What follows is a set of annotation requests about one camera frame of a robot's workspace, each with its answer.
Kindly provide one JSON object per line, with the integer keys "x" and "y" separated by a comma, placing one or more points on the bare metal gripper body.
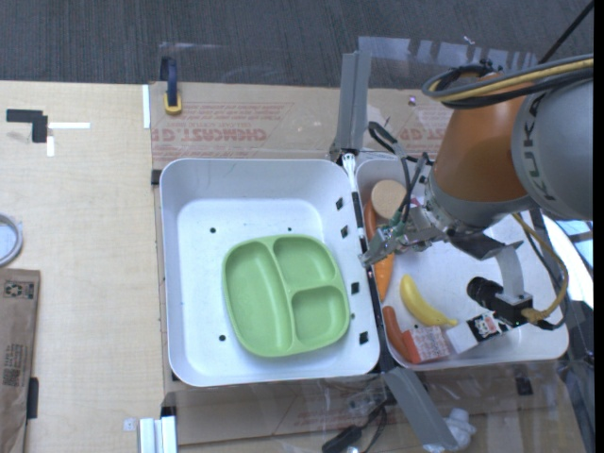
{"x": 417, "y": 231}

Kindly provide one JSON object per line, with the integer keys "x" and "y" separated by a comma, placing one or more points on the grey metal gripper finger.
{"x": 370, "y": 257}
{"x": 388, "y": 247}

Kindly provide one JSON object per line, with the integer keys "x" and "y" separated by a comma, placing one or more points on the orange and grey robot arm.
{"x": 476, "y": 158}

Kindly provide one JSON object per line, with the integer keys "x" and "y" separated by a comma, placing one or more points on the orange carrot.
{"x": 384, "y": 279}

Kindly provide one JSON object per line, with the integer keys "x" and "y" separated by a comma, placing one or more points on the orange sausage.
{"x": 394, "y": 330}
{"x": 370, "y": 220}

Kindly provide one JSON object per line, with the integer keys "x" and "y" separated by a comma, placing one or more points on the white plastic tray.
{"x": 198, "y": 253}
{"x": 453, "y": 272}

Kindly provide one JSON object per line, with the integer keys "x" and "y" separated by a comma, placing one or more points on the yellow banana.
{"x": 417, "y": 302}

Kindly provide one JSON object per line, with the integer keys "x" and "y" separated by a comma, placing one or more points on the green divided plate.
{"x": 255, "y": 290}

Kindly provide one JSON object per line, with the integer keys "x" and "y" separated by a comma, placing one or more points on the brown cardboard board red print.
{"x": 283, "y": 125}

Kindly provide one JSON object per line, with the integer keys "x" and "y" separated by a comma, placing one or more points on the white crumpled tissue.
{"x": 460, "y": 425}

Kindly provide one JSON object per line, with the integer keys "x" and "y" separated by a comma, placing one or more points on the clear tape roll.
{"x": 19, "y": 241}

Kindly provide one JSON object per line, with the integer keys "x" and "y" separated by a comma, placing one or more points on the brown paper packet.
{"x": 14, "y": 347}

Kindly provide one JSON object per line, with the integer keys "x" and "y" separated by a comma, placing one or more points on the black cylinder on white bracket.
{"x": 491, "y": 295}

